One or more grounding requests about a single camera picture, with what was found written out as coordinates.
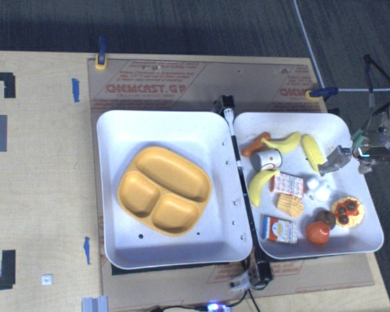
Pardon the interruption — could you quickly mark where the yellow banana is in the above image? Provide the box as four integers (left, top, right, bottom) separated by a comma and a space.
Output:
248, 169, 281, 207
260, 131, 302, 154

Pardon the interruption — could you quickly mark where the yellow pizza with dark toppings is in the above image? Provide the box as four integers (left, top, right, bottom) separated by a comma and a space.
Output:
330, 196, 365, 229

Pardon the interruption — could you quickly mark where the black block with thin wires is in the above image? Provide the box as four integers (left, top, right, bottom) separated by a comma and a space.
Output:
252, 259, 274, 287
213, 94, 236, 115

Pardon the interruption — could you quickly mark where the orange divided plate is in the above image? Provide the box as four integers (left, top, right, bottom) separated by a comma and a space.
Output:
117, 146, 213, 237

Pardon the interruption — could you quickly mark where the white can with red print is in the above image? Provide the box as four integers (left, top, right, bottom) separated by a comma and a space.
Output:
251, 148, 283, 172

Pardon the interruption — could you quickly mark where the white red and blue carton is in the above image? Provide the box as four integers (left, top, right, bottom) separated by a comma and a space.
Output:
261, 214, 298, 244

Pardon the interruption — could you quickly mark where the orange sausage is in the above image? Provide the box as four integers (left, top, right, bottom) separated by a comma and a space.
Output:
240, 131, 272, 158

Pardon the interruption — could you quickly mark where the brown doughnut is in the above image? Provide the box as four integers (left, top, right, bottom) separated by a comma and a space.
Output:
315, 209, 337, 230

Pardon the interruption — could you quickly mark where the red tomato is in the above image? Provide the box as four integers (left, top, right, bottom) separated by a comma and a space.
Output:
305, 220, 332, 246

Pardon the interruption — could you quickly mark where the yellow ridged biscuit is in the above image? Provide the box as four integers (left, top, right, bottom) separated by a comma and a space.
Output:
276, 192, 305, 218

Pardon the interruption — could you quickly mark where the yellow corn cob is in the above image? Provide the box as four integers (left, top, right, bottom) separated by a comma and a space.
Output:
301, 134, 328, 174

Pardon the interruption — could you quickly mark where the thin black and white rod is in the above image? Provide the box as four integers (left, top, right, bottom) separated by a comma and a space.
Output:
223, 107, 266, 263

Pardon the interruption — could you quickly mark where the white plastic tray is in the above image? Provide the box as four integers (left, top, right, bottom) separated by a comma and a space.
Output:
96, 109, 254, 270
233, 111, 385, 260

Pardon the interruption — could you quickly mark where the orange and white packet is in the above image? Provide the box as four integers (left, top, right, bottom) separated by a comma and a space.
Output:
270, 172, 306, 200

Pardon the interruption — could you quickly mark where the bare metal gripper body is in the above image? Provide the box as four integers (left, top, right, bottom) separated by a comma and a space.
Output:
353, 110, 390, 167

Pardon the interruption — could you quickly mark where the brown cardboard board red print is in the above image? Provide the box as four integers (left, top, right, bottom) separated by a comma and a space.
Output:
86, 58, 376, 309

